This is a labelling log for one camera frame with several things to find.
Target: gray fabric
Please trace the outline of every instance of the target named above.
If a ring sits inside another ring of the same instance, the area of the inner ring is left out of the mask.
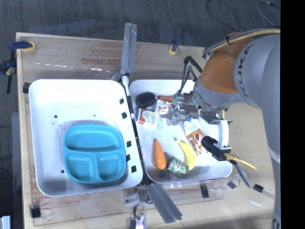
[[[138,42],[207,47],[234,30],[280,25],[281,0],[0,0],[0,60],[10,58],[16,32],[122,40],[124,24],[137,24]],[[0,75],[0,125],[11,125],[18,110],[16,75],[6,95],[7,77]],[[0,157],[11,154],[11,135],[1,128]],[[12,158],[0,160],[12,174]],[[0,215],[11,213],[11,180],[0,172]]]

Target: snack package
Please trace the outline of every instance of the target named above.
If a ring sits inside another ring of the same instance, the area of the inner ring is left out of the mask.
[[[159,114],[151,110],[138,108],[136,112],[136,122],[156,128],[159,123]]]
[[[201,129],[192,121],[185,121],[183,125],[187,140],[192,145],[194,152],[200,155],[205,151],[201,144],[201,140],[204,138]]]
[[[171,102],[158,99],[155,107],[155,112],[160,115],[165,115],[168,113],[171,105]]]

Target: soda can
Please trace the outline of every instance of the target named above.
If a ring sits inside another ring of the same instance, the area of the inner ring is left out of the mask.
[[[181,178],[187,173],[189,167],[185,163],[173,157],[168,164],[167,169]]]

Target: blue object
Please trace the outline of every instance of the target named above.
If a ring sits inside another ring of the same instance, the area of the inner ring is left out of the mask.
[[[107,125],[75,125],[63,138],[68,176],[81,183],[108,183],[126,171],[126,150],[119,131]]]

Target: can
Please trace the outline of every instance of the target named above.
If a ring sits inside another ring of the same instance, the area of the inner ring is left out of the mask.
[[[180,161],[177,158],[173,157],[173,158],[171,158],[171,161],[168,164],[167,169],[170,172],[174,173],[175,175],[177,175],[178,177],[181,178],[181,177],[183,177],[187,173],[189,167],[188,167],[188,165],[186,165],[182,161]]]

